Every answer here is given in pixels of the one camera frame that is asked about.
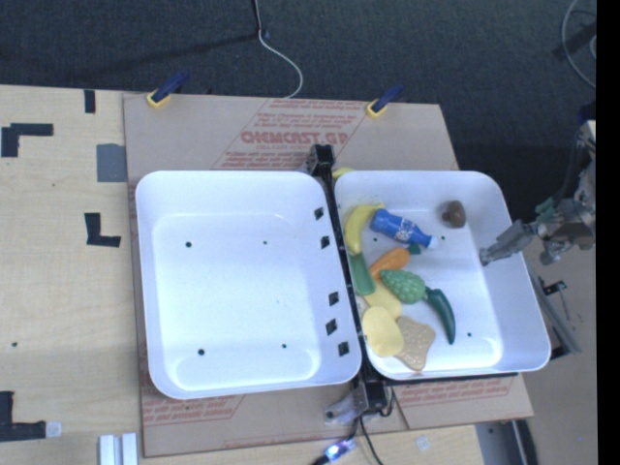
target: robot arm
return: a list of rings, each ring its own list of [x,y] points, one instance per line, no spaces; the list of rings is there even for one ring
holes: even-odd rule
[[[571,195],[571,188],[576,191]],[[540,204],[535,222],[515,221],[488,248],[480,261],[490,264],[523,250],[535,236],[544,245],[543,264],[552,264],[577,245],[588,250],[596,242],[596,123],[588,122],[576,136],[567,176],[555,195]]]

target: black tape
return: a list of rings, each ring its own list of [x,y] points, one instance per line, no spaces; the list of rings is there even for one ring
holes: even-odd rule
[[[86,231],[88,238],[86,244],[95,246],[111,246],[118,248],[120,246],[120,236],[101,236],[101,214],[85,213]]]
[[[13,392],[0,391],[0,425],[13,423]]]
[[[97,182],[127,182],[124,146],[114,143],[97,145]]]
[[[12,123],[11,129],[18,136],[52,136],[54,134],[53,124]]]
[[[2,128],[1,157],[16,157],[19,150],[19,135],[11,128]]]
[[[84,90],[84,112],[95,113],[97,111],[97,104],[95,100],[95,90]]]
[[[13,422],[13,395],[12,391],[0,391],[0,442],[44,439],[47,425],[43,420]]]
[[[53,124],[11,124],[11,127],[2,128],[2,146],[0,157],[16,157],[19,151],[20,136],[52,136]]]

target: toy carrot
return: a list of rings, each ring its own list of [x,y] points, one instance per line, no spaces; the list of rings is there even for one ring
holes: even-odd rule
[[[376,262],[370,265],[370,275],[377,281],[381,279],[380,273],[382,270],[403,268],[409,263],[409,257],[417,254],[419,254],[419,246],[416,243],[413,243],[409,248],[397,246],[384,253]]]

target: white cable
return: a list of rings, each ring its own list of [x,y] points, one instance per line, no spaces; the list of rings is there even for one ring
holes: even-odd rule
[[[271,46],[269,46],[264,41],[264,39],[263,39],[263,23],[261,22],[261,12],[259,10],[259,0],[254,0],[254,10],[256,12],[256,21],[259,24],[259,42],[261,42],[261,45],[263,45],[263,47],[265,47],[271,53],[277,55],[278,57],[280,57],[284,61],[288,62],[291,65],[291,67],[293,67],[296,70],[297,75],[299,76],[299,85],[297,86],[297,89],[293,93],[291,93],[289,96],[284,97],[284,98],[292,98],[297,93],[299,93],[299,91],[301,91],[301,88],[303,87],[303,73],[301,72],[301,69],[299,69],[299,67],[297,67],[296,63],[293,60],[291,60],[289,57],[287,57],[284,53],[276,50],[275,48],[273,48]]]
[[[597,35],[594,35],[592,40],[590,40],[590,55],[594,60],[597,59]]]
[[[566,55],[567,60],[569,61],[570,66],[577,73],[577,75],[580,78],[582,78],[585,82],[587,82],[591,87],[593,87],[594,89],[597,89],[597,85],[579,70],[579,68],[576,66],[573,59],[571,58],[569,51],[566,48],[566,28],[569,22],[569,17],[573,13],[574,6],[577,4],[578,1],[579,0],[573,0],[571,5],[569,6],[569,9],[564,14],[564,19],[562,20],[562,31],[561,31],[562,48],[564,49],[564,53]]]

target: dark carpet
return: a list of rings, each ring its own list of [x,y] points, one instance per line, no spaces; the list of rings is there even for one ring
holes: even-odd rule
[[[267,41],[301,68],[299,98],[440,104],[459,165],[502,186],[513,218],[561,184],[596,89],[561,41],[573,0],[259,0]],[[295,71],[256,37],[252,0],[0,0],[3,84],[280,97]],[[566,49],[596,82],[597,0]]]

